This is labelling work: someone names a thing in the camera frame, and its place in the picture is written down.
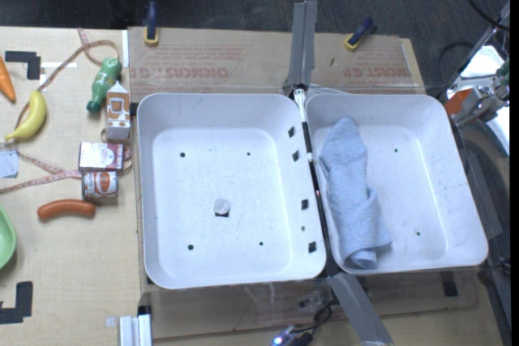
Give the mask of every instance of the green bowl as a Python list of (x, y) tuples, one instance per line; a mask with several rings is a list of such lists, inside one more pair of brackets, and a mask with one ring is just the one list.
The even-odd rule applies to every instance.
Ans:
[(0, 205), (0, 269), (11, 259), (16, 248), (16, 234), (7, 213)]

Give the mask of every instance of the sausage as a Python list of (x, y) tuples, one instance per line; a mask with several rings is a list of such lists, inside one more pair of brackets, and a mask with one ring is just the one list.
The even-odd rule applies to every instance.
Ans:
[(54, 216), (64, 214), (93, 216), (95, 213), (96, 205), (80, 199), (55, 200), (38, 208), (38, 216), (42, 220), (48, 220)]

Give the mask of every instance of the tin can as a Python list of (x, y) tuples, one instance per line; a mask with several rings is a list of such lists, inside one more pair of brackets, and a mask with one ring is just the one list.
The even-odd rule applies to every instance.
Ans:
[(118, 178), (116, 172), (83, 173), (83, 199), (115, 198), (117, 196)]

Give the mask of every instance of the table surface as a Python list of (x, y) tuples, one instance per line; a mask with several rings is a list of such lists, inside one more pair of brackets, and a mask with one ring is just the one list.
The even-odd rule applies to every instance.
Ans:
[[(90, 41), (114, 42), (122, 53), (121, 31), (86, 33)], [(42, 63), (63, 62), (80, 45), (75, 29), (0, 28), (2, 56), (6, 50), (32, 51), (41, 56)], [(101, 60), (112, 56), (113, 51), (102, 46), (93, 49), (92, 55)], [(410, 67), (418, 73), (414, 55), (411, 57)], [(77, 168), (80, 142), (101, 141), (105, 126), (103, 114), (92, 116), (85, 109), (98, 66), (84, 53), (74, 62), (77, 67), (66, 68), (44, 93), (49, 112), (43, 128), (33, 139), (19, 144), (26, 155), (63, 169)], [(0, 96), (2, 135), (14, 128), (30, 92), (40, 85), (39, 81), (26, 78), (24, 64), (8, 62), (7, 67), (17, 101), (11, 104)], [(127, 69), (123, 70), (122, 84), (130, 88)], [(34, 164), (20, 160), (18, 177), (0, 179), (0, 188), (46, 174)], [(118, 197), (98, 205), (91, 219), (64, 216), (45, 223), (38, 219), (36, 210), (40, 205), (57, 199), (81, 199), (79, 184), (78, 179), (67, 178), (0, 195), (18, 239), (13, 259), (0, 270), (2, 307), (14, 307), (17, 283), (32, 281), (34, 287), (32, 316), (22, 323), (0, 325), (2, 344), (115, 345), (117, 329), (112, 327), (113, 317), (136, 315), (140, 286), (135, 172), (120, 178)], [(383, 322), (395, 344), (502, 344), (487, 292), (481, 284), (476, 286), (478, 302), (474, 307), (387, 316)], [(275, 331), (204, 335), (155, 343), (268, 344)], [(313, 344), (357, 343), (354, 329), (347, 322), (332, 322), (319, 329)]]

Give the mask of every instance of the folded cloth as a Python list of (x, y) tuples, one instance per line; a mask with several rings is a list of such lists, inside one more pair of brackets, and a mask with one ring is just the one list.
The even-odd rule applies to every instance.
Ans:
[(376, 267), (376, 249), (391, 243), (377, 192), (366, 181), (367, 151), (355, 122), (344, 117), (324, 140), (319, 158), (328, 181), (328, 205), (345, 265)]

